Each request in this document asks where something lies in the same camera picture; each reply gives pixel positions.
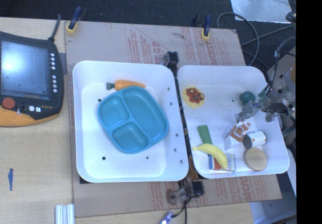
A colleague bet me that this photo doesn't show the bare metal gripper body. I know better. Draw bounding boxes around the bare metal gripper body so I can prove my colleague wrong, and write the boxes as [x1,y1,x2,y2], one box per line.
[259,84,297,119]

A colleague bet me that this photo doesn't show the green broccoli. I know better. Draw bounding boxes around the green broccoli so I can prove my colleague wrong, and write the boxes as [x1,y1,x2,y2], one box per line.
[238,91,256,106]

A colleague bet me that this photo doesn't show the white and orange carton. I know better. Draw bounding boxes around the white and orange carton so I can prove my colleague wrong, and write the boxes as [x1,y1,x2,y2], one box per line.
[223,116,258,151]

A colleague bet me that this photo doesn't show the white plastic tray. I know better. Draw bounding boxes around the white plastic tray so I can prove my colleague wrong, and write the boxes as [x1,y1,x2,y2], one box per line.
[72,60,190,183]
[177,64,290,180]

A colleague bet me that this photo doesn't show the small white can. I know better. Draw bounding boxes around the small white can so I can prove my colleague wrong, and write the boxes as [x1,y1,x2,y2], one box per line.
[241,130,267,150]

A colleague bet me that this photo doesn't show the round tan biscuit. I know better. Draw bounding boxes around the round tan biscuit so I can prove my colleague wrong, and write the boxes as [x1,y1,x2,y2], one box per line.
[243,147,268,172]

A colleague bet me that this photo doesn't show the green oblong packet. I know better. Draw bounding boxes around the green oblong packet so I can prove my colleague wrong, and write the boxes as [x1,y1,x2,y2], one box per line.
[196,124,213,145]

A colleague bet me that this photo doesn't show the yellow banana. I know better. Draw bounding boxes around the yellow banana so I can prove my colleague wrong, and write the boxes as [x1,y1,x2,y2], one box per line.
[192,143,228,170]

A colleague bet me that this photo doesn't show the small orange and blue carton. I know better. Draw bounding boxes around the small orange and blue carton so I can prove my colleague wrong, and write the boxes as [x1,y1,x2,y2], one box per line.
[208,153,236,172]

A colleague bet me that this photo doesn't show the yellow and red pizza slice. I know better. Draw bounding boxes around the yellow and red pizza slice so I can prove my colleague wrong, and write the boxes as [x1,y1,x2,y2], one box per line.
[182,86,205,109]

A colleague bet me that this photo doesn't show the thin black and white rod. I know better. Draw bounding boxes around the thin black and white rod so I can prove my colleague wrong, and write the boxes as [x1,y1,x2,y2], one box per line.
[172,65,196,181]

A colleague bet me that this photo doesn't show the blue divided plate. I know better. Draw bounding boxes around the blue divided plate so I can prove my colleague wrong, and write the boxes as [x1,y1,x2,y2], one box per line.
[97,86,170,155]

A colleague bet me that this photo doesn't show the orange carrot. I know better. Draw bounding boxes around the orange carrot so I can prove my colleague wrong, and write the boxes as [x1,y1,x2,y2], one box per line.
[106,80,146,91]

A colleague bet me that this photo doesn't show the brown cardboard board red print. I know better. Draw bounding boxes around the brown cardboard board red print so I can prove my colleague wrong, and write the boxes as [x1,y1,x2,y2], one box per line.
[64,21,283,218]

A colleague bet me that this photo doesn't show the black block with thin wires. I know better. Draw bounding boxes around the black block with thin wires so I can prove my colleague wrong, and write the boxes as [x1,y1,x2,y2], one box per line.
[163,51,180,68]
[191,181,205,197]

